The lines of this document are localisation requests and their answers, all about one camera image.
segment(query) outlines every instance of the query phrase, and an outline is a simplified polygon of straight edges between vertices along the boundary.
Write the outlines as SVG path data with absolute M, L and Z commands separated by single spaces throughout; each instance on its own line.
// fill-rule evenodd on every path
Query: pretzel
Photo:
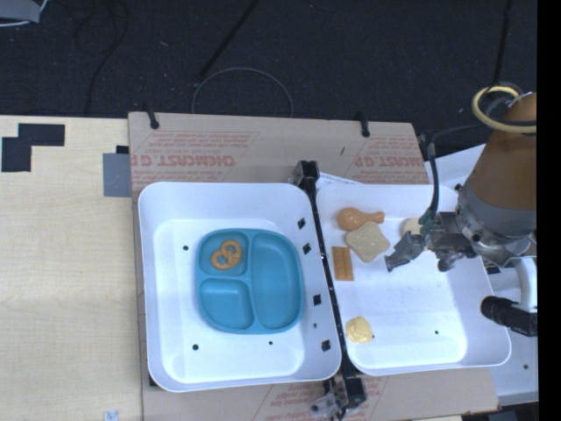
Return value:
M 210 263 L 218 270 L 229 270 L 236 267 L 242 258 L 242 246 L 234 239 L 227 239 L 222 242 L 220 249 L 217 249 L 210 256 Z

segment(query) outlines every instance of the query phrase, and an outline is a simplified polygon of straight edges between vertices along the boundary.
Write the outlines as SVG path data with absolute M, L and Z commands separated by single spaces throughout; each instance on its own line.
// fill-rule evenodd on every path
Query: toy bread slice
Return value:
M 389 241 L 373 221 L 364 223 L 356 231 L 348 232 L 344 236 L 344 242 L 364 262 L 370 262 L 389 248 Z
M 408 218 L 403 222 L 401 227 L 401 235 L 405 235 L 405 232 L 411 231 L 411 234 L 420 234 L 421 225 L 419 225 L 419 218 Z

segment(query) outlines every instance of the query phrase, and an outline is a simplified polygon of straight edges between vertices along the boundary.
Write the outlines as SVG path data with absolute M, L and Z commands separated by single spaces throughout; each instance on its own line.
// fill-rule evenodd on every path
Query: white surface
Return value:
M 157 182 L 143 190 L 138 210 L 148 367 L 163 389 L 324 380 L 337 372 L 337 328 L 303 191 L 284 183 Z M 306 220 L 302 229 L 301 218 Z M 293 242 L 305 292 L 304 312 L 295 327 L 275 334 L 235 334 L 204 321 L 196 302 L 196 251 L 206 234 L 226 228 L 265 229 Z M 308 243 L 311 251 L 304 254 Z M 321 295 L 322 303 L 314 305 L 314 295 Z M 322 349 L 325 340 L 330 341 L 327 351 Z
M 520 281 L 520 295 L 516 302 L 522 309 L 537 313 L 537 265 L 533 257 L 525 257 L 515 264 Z
M 456 184 L 464 184 L 472 172 L 484 145 L 474 146 L 464 151 L 437 159 L 438 178 L 441 185 L 453 189 Z M 432 182 L 430 164 L 425 162 Z M 521 282 L 516 271 L 504 268 L 489 280 L 494 293 L 513 301 L 520 301 Z M 512 344 L 510 358 L 489 371 L 503 406 L 539 401 L 537 337 L 528 338 L 508 330 Z
M 404 221 L 424 213 L 432 191 L 430 185 L 334 183 L 318 192 L 328 254 L 332 246 L 344 246 L 346 231 L 336 220 L 344 207 L 386 213 L 380 229 L 390 248 L 369 263 L 352 252 L 354 281 L 334 281 L 343 324 L 363 316 L 373 329 L 369 343 L 347 341 L 352 362 L 365 374 L 496 366 L 510 355 L 506 329 L 479 310 L 481 301 L 493 294 L 479 257 L 458 260 L 452 270 L 442 273 L 436 255 L 424 252 L 387 272 L 384 254 L 393 252 Z M 453 211 L 456 202 L 455 192 L 441 188 L 440 210 Z

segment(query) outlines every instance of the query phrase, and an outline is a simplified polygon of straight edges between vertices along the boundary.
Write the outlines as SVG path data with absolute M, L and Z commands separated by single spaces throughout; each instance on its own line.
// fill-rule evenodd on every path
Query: white tray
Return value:
M 344 207 L 384 211 L 380 224 L 390 248 L 365 263 L 352 252 L 354 281 L 335 281 L 343 326 L 357 316 L 370 323 L 374 339 L 360 344 L 346 340 L 353 364 L 368 375 L 393 375 L 459 367 L 488 367 L 510 355 L 505 327 L 485 318 L 481 301 L 493 294 L 480 257 L 456 261 L 442 273 L 437 258 L 423 252 L 409 264 L 387 272 L 384 255 L 394 251 L 407 218 L 420 217 L 430 204 L 431 185 L 330 184 L 317 195 L 326 252 L 345 246 L 345 231 L 336 216 Z M 440 188 L 439 211 L 454 211 L 457 194 Z
M 143 190 L 138 210 L 148 367 L 159 386 L 182 392 L 320 381 L 337 372 L 341 348 L 303 191 L 283 183 L 157 182 Z M 226 228 L 273 231 L 295 245 L 305 293 L 297 325 L 274 334 L 240 334 L 204 321 L 195 293 L 196 251 L 206 234 Z

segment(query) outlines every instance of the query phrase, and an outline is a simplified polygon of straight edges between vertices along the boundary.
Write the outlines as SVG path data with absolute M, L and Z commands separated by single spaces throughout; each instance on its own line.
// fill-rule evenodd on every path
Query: blue plate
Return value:
M 239 248 L 228 244 L 232 239 Z M 227 256 L 240 253 L 238 249 L 241 257 L 226 265 Z M 207 234 L 196 253 L 195 284 L 202 316 L 220 331 L 283 332 L 302 317 L 302 266 L 295 246 L 277 232 L 227 229 Z

